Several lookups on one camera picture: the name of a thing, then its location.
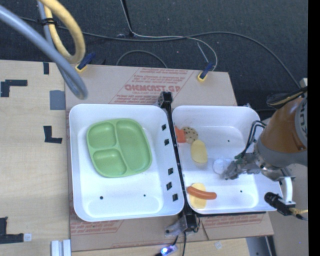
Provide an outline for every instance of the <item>cardboard box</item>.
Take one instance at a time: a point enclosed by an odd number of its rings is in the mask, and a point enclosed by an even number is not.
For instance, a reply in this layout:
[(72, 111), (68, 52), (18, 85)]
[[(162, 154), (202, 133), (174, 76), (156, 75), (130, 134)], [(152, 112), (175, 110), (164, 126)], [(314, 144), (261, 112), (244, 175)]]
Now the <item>cardboard box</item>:
[[(182, 105), (236, 106), (237, 101), (226, 72), (209, 72), (197, 80), (199, 70), (89, 65), (81, 74), (88, 98), (77, 99), (65, 89), (70, 237), (72, 251), (171, 244), (166, 227), (178, 216), (85, 222), (73, 208), (70, 157), (69, 112), (77, 104), (145, 104), (157, 102), (160, 92), (172, 92), (172, 108)], [(202, 217), (197, 233), (188, 241), (207, 241), (273, 235), (268, 213)]]

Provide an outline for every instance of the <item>blue clamp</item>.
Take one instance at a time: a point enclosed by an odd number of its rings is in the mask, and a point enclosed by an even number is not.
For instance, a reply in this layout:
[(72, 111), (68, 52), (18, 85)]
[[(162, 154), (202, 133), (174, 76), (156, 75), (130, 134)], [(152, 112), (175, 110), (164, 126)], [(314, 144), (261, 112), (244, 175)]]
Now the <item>blue clamp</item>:
[(89, 53), (87, 56), (83, 58), (79, 65), (75, 67), (75, 70), (79, 73), (84, 71), (87, 68), (87, 65), (96, 57), (96, 53)]
[(203, 82), (206, 79), (208, 72), (213, 68), (213, 66), (213, 62), (209, 62), (205, 69), (200, 72), (200, 74), (197, 76), (200, 82)]

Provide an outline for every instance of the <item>white tray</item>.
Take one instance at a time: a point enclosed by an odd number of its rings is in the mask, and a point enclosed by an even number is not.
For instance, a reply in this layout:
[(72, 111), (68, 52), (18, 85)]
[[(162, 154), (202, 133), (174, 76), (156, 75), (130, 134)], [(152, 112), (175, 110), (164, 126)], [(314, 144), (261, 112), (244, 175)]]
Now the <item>white tray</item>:
[[(178, 129), (194, 128), (208, 154), (206, 164), (197, 164), (191, 158), (191, 145), (178, 144), (185, 187), (203, 183), (206, 191), (217, 193), (216, 199), (207, 200), (204, 209), (191, 206), (195, 212), (207, 215), (275, 210), (264, 196), (267, 192), (282, 196), (278, 182), (262, 174), (241, 174), (238, 179), (224, 180), (213, 170), (215, 160), (233, 159), (245, 148), (252, 122), (260, 120), (254, 110), (240, 106), (179, 106), (173, 110), (172, 119)], [(257, 129), (255, 137), (261, 132)]]
[[(118, 118), (137, 121), (148, 139), (152, 163), (120, 178), (98, 174), (87, 147), (90, 125)], [(153, 105), (79, 104), (69, 114), (73, 204), (88, 222), (170, 216), (184, 206), (166, 113)]]

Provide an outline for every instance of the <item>green plate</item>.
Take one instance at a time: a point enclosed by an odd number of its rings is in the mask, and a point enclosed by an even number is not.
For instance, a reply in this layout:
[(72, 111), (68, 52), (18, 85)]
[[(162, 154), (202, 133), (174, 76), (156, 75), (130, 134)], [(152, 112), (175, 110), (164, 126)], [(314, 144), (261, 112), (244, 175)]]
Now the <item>green plate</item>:
[(152, 153), (141, 125), (133, 119), (112, 119), (91, 125), (86, 142), (95, 170), (118, 178), (146, 171)]

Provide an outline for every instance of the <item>sausage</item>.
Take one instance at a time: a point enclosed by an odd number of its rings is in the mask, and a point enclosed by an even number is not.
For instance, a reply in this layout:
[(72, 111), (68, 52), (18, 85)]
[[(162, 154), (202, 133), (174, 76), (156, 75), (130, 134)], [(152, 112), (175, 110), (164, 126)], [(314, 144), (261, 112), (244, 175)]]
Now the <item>sausage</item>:
[(201, 199), (216, 199), (217, 194), (215, 192), (207, 192), (207, 191), (202, 191), (200, 189), (197, 189), (193, 186), (188, 186), (186, 188), (186, 191), (196, 197), (196, 198), (201, 198)]

